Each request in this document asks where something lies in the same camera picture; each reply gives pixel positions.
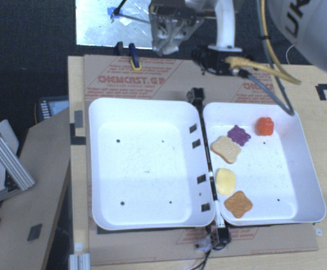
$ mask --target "black carpet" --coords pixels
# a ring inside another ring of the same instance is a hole
[[[255,0],[246,0],[237,15],[236,45],[264,62],[255,7]],[[272,44],[285,62],[290,43],[268,22]],[[215,37],[215,21],[206,21],[168,57],[189,59],[196,45],[214,43]],[[39,98],[67,94],[67,57],[87,53],[110,55],[112,49],[75,44],[75,0],[0,0],[0,121],[8,119],[22,138],[34,123]],[[139,54],[156,56],[151,51]],[[290,62],[307,64],[295,50]]]

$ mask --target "purple object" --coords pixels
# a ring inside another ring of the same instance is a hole
[[[250,134],[247,134],[244,129],[239,128],[237,125],[228,131],[227,136],[240,146],[243,146],[251,138]]]

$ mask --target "empty white tray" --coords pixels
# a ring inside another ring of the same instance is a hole
[[[198,227],[214,217],[197,110],[114,98],[89,107],[92,212],[107,230]]]
[[[271,136],[256,134],[260,117],[274,122]],[[236,175],[236,189],[253,203],[243,217],[226,209],[227,196],[218,195],[224,219],[237,226],[318,222],[326,207],[297,114],[289,116],[277,105],[210,103],[204,108],[211,145],[238,125],[251,135],[233,164],[210,151],[214,174],[227,168]]]

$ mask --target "red object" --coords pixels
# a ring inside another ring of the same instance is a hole
[[[258,135],[269,136],[274,132],[274,122],[271,118],[259,118],[256,128]]]

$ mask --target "toy food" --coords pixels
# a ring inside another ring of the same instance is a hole
[[[216,142],[211,145],[211,150],[223,158],[229,164],[236,161],[238,154],[241,152],[240,146],[234,143],[227,136],[220,136]]]
[[[241,218],[252,209],[253,204],[242,191],[237,191],[225,201],[225,207],[232,212],[234,217]]]
[[[236,175],[231,170],[221,168],[216,175],[216,190],[219,194],[230,196],[236,187]]]
[[[274,123],[271,120],[271,118],[259,118],[256,129],[258,132],[258,135],[262,136],[269,136],[272,135],[274,132]]]
[[[244,129],[239,128],[237,125],[228,131],[227,136],[240,146],[244,146],[244,144],[251,138],[250,134],[247,134]]]

